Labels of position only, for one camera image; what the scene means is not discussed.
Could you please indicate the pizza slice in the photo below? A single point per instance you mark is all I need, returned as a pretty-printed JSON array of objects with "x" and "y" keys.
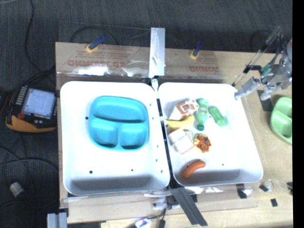
[{"x": 203, "y": 142}]

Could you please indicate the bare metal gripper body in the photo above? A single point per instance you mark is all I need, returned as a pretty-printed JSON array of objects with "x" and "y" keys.
[{"x": 280, "y": 76}]

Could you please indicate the brown cardboard board red print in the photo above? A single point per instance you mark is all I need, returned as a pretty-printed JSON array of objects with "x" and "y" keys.
[{"x": 237, "y": 212}]

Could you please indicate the green bumpy toy vegetable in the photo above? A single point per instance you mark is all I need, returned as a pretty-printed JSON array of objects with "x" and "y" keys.
[{"x": 218, "y": 116}]

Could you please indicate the small silver can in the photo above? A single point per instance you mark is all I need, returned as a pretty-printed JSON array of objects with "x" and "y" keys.
[{"x": 16, "y": 189}]

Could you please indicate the blue divided plate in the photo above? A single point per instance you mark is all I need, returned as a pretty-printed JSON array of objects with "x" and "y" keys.
[{"x": 118, "y": 108}]

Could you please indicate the white plastic tray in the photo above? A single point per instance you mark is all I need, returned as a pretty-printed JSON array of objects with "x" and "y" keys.
[
  {"x": 235, "y": 151},
  {"x": 78, "y": 155}
]

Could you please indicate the orange sausage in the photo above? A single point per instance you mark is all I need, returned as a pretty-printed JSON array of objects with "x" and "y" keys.
[{"x": 193, "y": 168}]

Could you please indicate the green divided plate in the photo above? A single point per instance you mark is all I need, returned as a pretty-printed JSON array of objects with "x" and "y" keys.
[{"x": 281, "y": 117}]

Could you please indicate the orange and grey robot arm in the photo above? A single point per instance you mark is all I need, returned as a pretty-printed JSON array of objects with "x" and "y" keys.
[{"x": 290, "y": 46}]

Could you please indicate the orange and white carton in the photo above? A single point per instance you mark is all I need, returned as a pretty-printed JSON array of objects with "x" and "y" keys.
[{"x": 184, "y": 108}]

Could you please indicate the white and pink carton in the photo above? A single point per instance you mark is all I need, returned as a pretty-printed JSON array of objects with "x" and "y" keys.
[{"x": 181, "y": 140}]

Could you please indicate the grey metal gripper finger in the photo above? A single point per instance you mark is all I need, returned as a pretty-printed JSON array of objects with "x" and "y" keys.
[
  {"x": 267, "y": 92},
  {"x": 248, "y": 87}
]

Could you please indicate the yellow banana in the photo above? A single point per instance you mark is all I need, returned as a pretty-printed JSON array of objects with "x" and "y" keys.
[{"x": 180, "y": 123}]

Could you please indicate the green plastic bottle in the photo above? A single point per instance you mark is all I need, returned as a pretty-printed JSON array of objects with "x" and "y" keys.
[{"x": 201, "y": 119}]

